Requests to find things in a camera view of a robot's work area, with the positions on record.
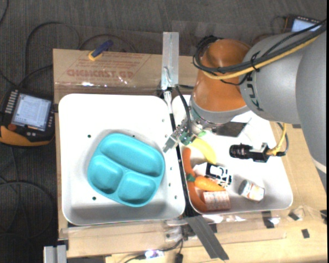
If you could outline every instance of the blue divided plate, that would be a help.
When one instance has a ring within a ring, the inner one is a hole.
[[[142,207],[154,197],[165,159],[152,146],[126,134],[104,137],[88,166],[88,182],[107,198],[130,207]]]

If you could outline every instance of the yellow cable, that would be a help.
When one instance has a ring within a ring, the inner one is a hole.
[[[286,135],[286,123],[283,123],[283,131],[282,131],[280,140],[279,140],[278,144],[274,148],[269,149],[267,151],[267,154],[268,155],[276,156],[276,154],[280,151],[281,146],[283,145],[283,142],[284,142],[284,139],[285,139],[285,135]]]
[[[302,49],[303,47],[306,47],[307,45],[309,45],[310,43],[312,43],[312,42],[313,42],[314,40],[316,40],[317,38],[318,38],[318,36],[317,36],[317,37],[314,37],[313,39],[310,39],[310,40],[308,40],[308,41],[306,41],[306,42],[304,42],[304,43],[302,43],[302,44],[300,44],[300,45],[298,45],[298,46],[296,46],[296,47],[294,47],[294,48],[292,48],[292,49],[290,49],[290,50],[288,50],[288,51],[286,51],[286,52],[284,52],[284,53],[282,53],[282,54],[280,54],[280,55],[277,55],[277,56],[275,56],[274,58],[271,58],[271,59],[269,59],[269,60],[266,60],[266,61],[264,61],[264,62],[261,62],[260,64],[256,64],[256,65],[255,65],[255,68],[261,68],[262,66],[265,66],[265,65],[267,65],[267,64],[270,64],[271,62],[274,62],[274,61],[276,61],[276,60],[278,60],[278,59],[281,59],[281,58],[283,58],[284,56],[290,55],[290,54],[292,54],[292,53],[294,53],[294,52],[296,52],[296,51]],[[208,78],[211,78],[211,79],[214,79],[214,80],[227,80],[227,79],[232,79],[232,78],[238,77],[238,76],[240,76],[240,75],[243,75],[243,74],[249,73],[249,72],[251,72],[251,71],[253,71],[253,70],[254,70],[253,67],[249,67],[249,68],[246,68],[246,69],[244,69],[244,70],[237,71],[237,72],[235,72],[235,73],[233,73],[233,74],[229,74],[229,75],[221,75],[221,76],[215,76],[215,75],[212,75],[212,74],[210,74],[210,73],[208,73],[208,72],[206,72],[206,71],[202,71],[202,72],[203,72]]]

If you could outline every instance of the digital screen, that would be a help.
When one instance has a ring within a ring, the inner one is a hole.
[[[45,131],[51,101],[20,94],[13,114],[12,123],[37,128]]]
[[[313,22],[310,21],[305,21],[305,20],[299,20],[295,19],[291,28],[292,32],[297,32],[304,30],[312,25],[315,25]],[[315,28],[312,28],[310,31],[315,31],[319,28],[320,26],[316,26]]]

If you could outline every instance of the gray floor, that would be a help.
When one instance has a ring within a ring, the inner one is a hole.
[[[51,64],[53,48],[77,49],[96,35],[103,36],[82,48],[112,39],[116,52],[161,54],[162,32],[176,31],[180,54],[192,55],[207,35],[252,44],[262,34],[279,33],[287,14],[327,18],[327,0],[0,0],[0,19],[7,2],[0,24],[0,99],[10,87],[5,78],[17,84]],[[30,33],[41,24],[25,54]],[[52,95],[51,69],[25,84]],[[0,186],[0,262],[42,262],[42,247],[56,243],[55,171],[54,142],[30,150],[0,144],[0,177],[25,182]]]

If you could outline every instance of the table surface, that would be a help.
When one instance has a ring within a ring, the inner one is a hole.
[[[80,51],[54,50],[55,103],[69,93],[102,93],[90,87],[60,84],[57,79],[71,67],[80,56]],[[139,65],[138,74],[161,79],[162,56],[151,55]],[[192,58],[179,57],[179,82],[193,85],[197,69],[191,64]],[[162,222],[98,225],[92,227],[68,226],[61,210],[61,167],[59,145],[59,121],[56,114],[56,162],[58,184],[58,222],[60,240],[68,239],[68,258],[112,255],[104,258],[107,263],[122,263],[138,255],[142,250],[161,249],[173,243],[166,239],[168,226]],[[271,123],[276,138],[281,130]],[[274,228],[266,228],[255,215],[246,215],[246,221],[226,222],[217,225],[217,238],[229,256],[228,262],[327,262],[327,225],[321,210],[327,209],[327,195],[308,152],[301,129],[287,129],[290,148],[282,157],[286,173],[293,191],[293,204],[288,211],[273,212],[280,220]],[[295,213],[299,219],[288,216]],[[174,262],[179,248],[167,251],[164,257],[151,262]],[[193,237],[184,241],[181,253],[184,263],[221,262],[210,259],[200,241]]]

